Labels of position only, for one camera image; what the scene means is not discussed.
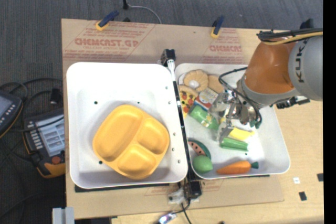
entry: blue and yellow clip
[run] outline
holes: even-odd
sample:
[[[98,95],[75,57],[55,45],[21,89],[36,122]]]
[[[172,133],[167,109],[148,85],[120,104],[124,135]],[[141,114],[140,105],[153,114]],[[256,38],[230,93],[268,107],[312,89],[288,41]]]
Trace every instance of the blue and yellow clip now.
[[[109,25],[109,21],[114,20],[114,18],[118,15],[119,12],[117,10],[112,11],[110,14],[106,15],[103,20],[96,23],[96,29],[103,31]]]
[[[210,35],[213,38],[219,37],[219,30],[222,26],[223,21],[224,21],[224,16],[222,15],[222,16],[219,16],[217,20],[215,20],[214,23],[212,24],[212,31]]]

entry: dark gray floor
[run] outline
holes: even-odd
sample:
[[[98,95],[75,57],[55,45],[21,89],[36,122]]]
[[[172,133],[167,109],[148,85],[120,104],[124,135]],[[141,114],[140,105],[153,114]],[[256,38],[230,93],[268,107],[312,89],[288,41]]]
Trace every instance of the dark gray floor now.
[[[151,8],[164,24],[210,26],[223,14],[226,27],[298,29],[308,18],[314,19],[315,27],[323,27],[323,0],[128,0],[128,3]],[[133,22],[158,22],[148,10],[123,10],[122,0],[0,0],[0,85],[38,77],[61,78],[61,18],[100,19],[115,9],[120,12],[116,20],[128,17]],[[53,85],[41,82],[30,85],[29,90],[36,92]],[[30,113],[52,109],[45,102],[41,97]],[[4,144],[20,157],[6,151]],[[27,158],[27,154],[20,134],[7,133],[0,143],[0,216],[19,204],[1,217],[0,223],[51,223],[51,209],[65,205],[64,178],[43,179],[22,158]],[[24,197],[30,198],[20,202]]]

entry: yellow bowl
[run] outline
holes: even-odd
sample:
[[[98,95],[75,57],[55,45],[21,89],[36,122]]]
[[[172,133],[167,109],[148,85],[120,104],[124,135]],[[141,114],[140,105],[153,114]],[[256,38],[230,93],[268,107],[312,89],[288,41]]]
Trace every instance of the yellow bowl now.
[[[158,167],[170,142],[168,130],[132,105],[115,108],[93,138],[93,151],[105,164],[130,179],[144,179]]]

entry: wooden table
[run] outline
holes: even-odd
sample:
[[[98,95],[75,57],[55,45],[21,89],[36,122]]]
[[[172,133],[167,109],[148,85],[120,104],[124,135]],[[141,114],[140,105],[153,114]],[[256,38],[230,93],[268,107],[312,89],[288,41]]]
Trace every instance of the wooden table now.
[[[62,22],[64,50],[69,48],[67,40],[73,40],[74,28],[85,27],[87,21],[67,20]],[[206,27],[184,26],[183,31],[207,35]],[[164,39],[165,32],[176,31],[179,43],[179,26],[158,25],[151,33]],[[243,53],[244,63],[248,63],[259,41],[256,29],[236,29]],[[67,67],[78,60],[64,58],[64,74]],[[276,114],[291,159],[289,170],[269,178],[236,178],[224,180],[220,190],[207,192],[200,196],[200,203],[190,206],[187,214],[192,223],[323,223],[323,126],[322,102],[295,105],[289,109],[277,110]],[[152,189],[144,190],[107,190],[75,192],[74,183],[69,175],[67,162],[66,191],[67,206],[75,210],[75,218],[96,218],[114,216],[112,223],[156,223],[170,210],[179,209],[167,204],[167,195],[144,195]],[[170,186],[166,191],[173,191]],[[221,197],[225,201],[217,202]],[[187,223],[183,213],[172,223]]]

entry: orange carrot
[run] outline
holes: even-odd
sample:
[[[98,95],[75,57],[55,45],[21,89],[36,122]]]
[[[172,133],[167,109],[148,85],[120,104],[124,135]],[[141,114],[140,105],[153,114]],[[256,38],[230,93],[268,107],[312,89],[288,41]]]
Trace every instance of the orange carrot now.
[[[217,170],[220,175],[232,175],[232,174],[245,174],[250,171],[251,168],[258,169],[258,162],[249,163],[248,161],[239,161],[227,166],[224,166]]]

